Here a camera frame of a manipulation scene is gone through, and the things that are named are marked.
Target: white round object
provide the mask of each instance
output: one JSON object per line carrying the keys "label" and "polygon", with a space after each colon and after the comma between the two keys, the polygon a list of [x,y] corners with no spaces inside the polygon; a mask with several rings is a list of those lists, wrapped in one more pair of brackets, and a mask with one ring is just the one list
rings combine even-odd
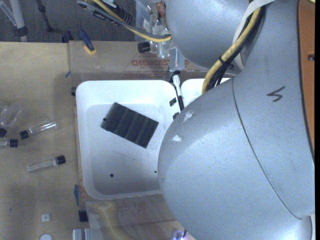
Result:
{"label": "white round object", "polygon": [[42,234],[42,235],[39,237],[39,240],[52,240],[52,237],[51,237],[51,235],[49,235],[49,234]]}

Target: handwritten mark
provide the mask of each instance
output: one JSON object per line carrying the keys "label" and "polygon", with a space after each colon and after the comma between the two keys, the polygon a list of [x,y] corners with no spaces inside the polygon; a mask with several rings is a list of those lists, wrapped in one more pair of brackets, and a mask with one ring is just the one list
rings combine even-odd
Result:
{"label": "handwritten mark", "polygon": [[280,100],[283,98],[283,96],[282,96],[281,94],[278,94],[278,93],[281,92],[281,91],[283,91],[285,88],[286,88],[286,87],[283,86],[283,87],[281,87],[280,89],[275,90],[275,91],[267,94],[267,96],[277,97],[275,100],[273,100],[273,102],[278,102],[278,101],[280,101]]}

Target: white tray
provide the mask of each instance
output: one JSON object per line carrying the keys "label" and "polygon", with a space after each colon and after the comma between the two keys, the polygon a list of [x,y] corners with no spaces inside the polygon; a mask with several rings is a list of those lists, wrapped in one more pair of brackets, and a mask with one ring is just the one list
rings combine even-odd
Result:
{"label": "white tray", "polygon": [[[76,89],[83,183],[95,199],[160,193],[158,155],[163,137],[180,112],[176,91],[162,80],[87,81]],[[159,122],[147,148],[101,128],[113,103]]]}

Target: vial cap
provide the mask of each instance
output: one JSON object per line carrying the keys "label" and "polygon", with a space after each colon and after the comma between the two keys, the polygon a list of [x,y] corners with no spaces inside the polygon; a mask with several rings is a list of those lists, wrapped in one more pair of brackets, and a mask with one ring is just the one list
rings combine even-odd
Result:
{"label": "vial cap", "polygon": [[148,42],[138,43],[138,51],[141,54],[146,53],[146,52],[150,52],[151,51],[150,43],[148,43]]}
{"label": "vial cap", "polygon": [[18,140],[16,138],[10,139],[10,148],[17,148],[18,147]]}
{"label": "vial cap", "polygon": [[21,140],[29,138],[29,133],[27,130],[20,131]]}
{"label": "vial cap", "polygon": [[57,156],[55,159],[58,165],[62,165],[66,163],[66,158],[64,155]]}
{"label": "vial cap", "polygon": [[3,138],[4,136],[6,136],[7,134],[7,130],[4,128],[0,128],[0,138]]}

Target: tripod leg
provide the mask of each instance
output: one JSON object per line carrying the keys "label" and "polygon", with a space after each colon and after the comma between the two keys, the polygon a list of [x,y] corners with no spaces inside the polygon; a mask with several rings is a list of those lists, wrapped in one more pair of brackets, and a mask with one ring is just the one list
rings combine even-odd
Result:
{"label": "tripod leg", "polygon": [[10,4],[14,15],[18,35],[21,38],[21,42],[28,42],[28,31],[25,25],[24,17],[21,12],[19,0],[10,0]]}
{"label": "tripod leg", "polygon": [[52,27],[51,27],[51,25],[50,25],[50,23],[49,23],[49,20],[48,20],[47,15],[46,15],[46,8],[45,8],[45,6],[42,4],[41,0],[35,0],[35,1],[36,1],[37,5],[38,5],[38,9],[39,9],[39,11],[40,11],[41,14],[42,14],[43,19],[44,19],[44,22],[45,22],[45,25],[46,25],[46,31],[52,32],[53,29],[52,29]]}

